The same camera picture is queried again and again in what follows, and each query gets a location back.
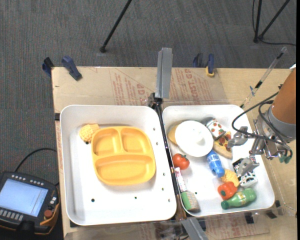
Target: wooden table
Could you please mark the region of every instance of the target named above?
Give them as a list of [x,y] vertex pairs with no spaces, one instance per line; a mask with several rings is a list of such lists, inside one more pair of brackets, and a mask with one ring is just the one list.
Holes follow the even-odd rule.
[[[68,105],[145,105],[156,91],[157,68],[154,67],[77,67],[82,79],[74,80],[64,67],[51,70],[54,110],[59,114]],[[214,77],[206,75],[205,68],[172,68],[169,103],[179,104],[235,104],[241,105],[266,72],[264,68],[217,68]],[[273,69],[255,97],[245,109],[276,93],[280,84],[290,74],[290,69]],[[257,113],[247,114],[251,127]],[[60,122],[55,121],[59,181],[62,207],[63,234],[65,239],[156,239],[156,223],[70,226],[66,213],[64,172]],[[296,141],[289,146],[293,159],[282,164],[278,159],[264,158],[265,166],[280,207],[272,209],[270,218],[265,213],[254,214],[254,223],[240,219],[216,218],[207,220],[206,235],[209,239],[237,238],[245,240],[297,239],[297,173]],[[170,227],[169,221],[159,227]]]

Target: orange pepper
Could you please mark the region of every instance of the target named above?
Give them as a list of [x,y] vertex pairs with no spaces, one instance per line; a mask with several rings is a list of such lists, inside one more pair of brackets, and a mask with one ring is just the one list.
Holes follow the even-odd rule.
[[238,188],[232,181],[227,181],[218,187],[218,193],[222,197],[223,200],[228,200],[231,198],[236,192]]

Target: white plate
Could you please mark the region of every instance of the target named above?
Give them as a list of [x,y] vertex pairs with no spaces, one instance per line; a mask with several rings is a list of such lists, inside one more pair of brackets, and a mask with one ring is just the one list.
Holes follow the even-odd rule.
[[[147,106],[70,105],[60,114],[65,208],[81,226],[163,221],[176,212],[177,203],[161,125]],[[79,131],[86,124],[132,126],[150,139],[156,172],[147,182],[112,186],[96,176],[91,144]]]
[[[204,118],[216,118],[221,125],[225,126],[233,136],[236,131],[232,128],[232,121],[241,113],[243,109],[237,105],[172,105],[163,110],[162,119],[165,132],[168,133],[175,125],[186,120],[201,122]],[[247,126],[248,132],[252,132],[248,117],[246,114],[241,116],[234,124],[236,128]],[[224,169],[234,171],[232,163],[240,158],[249,156],[254,139],[249,138],[247,142],[241,146],[232,148],[232,159],[228,159],[220,155],[220,160]],[[170,154],[180,153],[180,148],[168,140]],[[195,193],[195,197],[199,203],[200,212],[189,212],[194,217],[205,217],[212,215],[222,215],[246,211],[258,211],[269,209],[275,202],[275,194],[269,180],[267,170],[261,155],[257,155],[256,162],[260,165],[253,171],[258,182],[252,186],[256,193],[256,200],[245,207],[236,207],[230,209],[222,209],[221,202],[223,199],[218,193],[218,186],[223,182],[216,175],[213,175],[207,162],[207,156],[194,157],[187,156],[190,165],[187,169],[181,171],[186,188],[188,191]]]
[[186,155],[197,158],[207,155],[214,145],[209,129],[194,120],[180,123],[175,130],[174,137],[176,144]]

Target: toy bottle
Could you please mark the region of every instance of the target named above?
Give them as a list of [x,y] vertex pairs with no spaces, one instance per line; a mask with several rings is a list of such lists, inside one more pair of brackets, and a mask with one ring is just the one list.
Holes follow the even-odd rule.
[[232,207],[242,207],[246,204],[251,203],[256,199],[256,192],[252,188],[246,188],[243,191],[239,191],[228,200],[221,202],[222,209],[229,209]]
[[214,175],[217,175],[218,178],[222,177],[223,175],[225,175],[225,170],[222,167],[221,161],[220,161],[220,157],[219,155],[211,150],[207,155],[206,155],[206,160],[209,164],[210,170],[212,171],[212,173]]

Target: tripod leg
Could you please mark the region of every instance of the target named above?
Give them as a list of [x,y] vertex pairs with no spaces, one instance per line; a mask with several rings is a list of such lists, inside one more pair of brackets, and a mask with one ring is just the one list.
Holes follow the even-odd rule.
[[259,22],[260,22],[260,14],[261,14],[261,5],[262,5],[262,0],[259,0],[258,13],[256,15],[256,26],[255,26],[255,32],[254,32],[254,39],[253,39],[253,42],[255,42],[255,43],[258,43],[258,31],[259,31]]
[[131,2],[132,2],[132,0],[128,0],[128,1],[126,2],[125,6],[124,6],[124,8],[123,8],[123,10],[122,10],[122,12],[120,13],[118,19],[116,20],[116,22],[115,22],[113,28],[111,29],[111,31],[110,31],[108,37],[106,38],[106,40],[105,40],[105,42],[103,43],[103,45],[100,47],[100,49],[99,49],[100,52],[102,52],[102,53],[105,53],[105,52],[106,52],[106,46],[107,46],[107,44],[108,44],[110,38],[112,37],[113,33],[115,32],[117,26],[119,25],[119,23],[120,23],[122,17],[124,16],[124,14],[125,14],[126,10],[128,9],[128,7],[129,7],[129,5],[130,5]]
[[286,7],[286,5],[290,2],[290,0],[286,0],[284,4],[281,6],[279,11],[276,13],[276,15],[273,17],[273,19],[270,21],[268,26],[264,29],[264,31],[260,34],[259,38],[262,40],[264,38],[264,34],[268,31],[268,29],[271,27],[271,25],[275,22],[276,18],[279,16],[279,14],[283,11],[283,9]]

